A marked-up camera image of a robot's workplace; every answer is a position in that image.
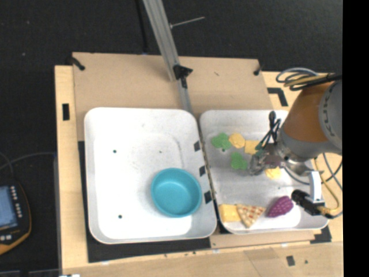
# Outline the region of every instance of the pizza slice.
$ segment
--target pizza slice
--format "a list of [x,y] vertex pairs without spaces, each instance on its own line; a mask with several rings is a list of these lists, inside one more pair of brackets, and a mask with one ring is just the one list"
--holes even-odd
[[236,207],[242,222],[248,228],[250,228],[265,211],[264,207],[254,205],[237,204]]

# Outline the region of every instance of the teal bowl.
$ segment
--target teal bowl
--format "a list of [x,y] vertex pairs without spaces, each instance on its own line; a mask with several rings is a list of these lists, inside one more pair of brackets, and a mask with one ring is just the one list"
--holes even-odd
[[151,196],[159,211],[173,218],[193,214],[201,205],[201,187],[183,169],[164,169],[151,183]]

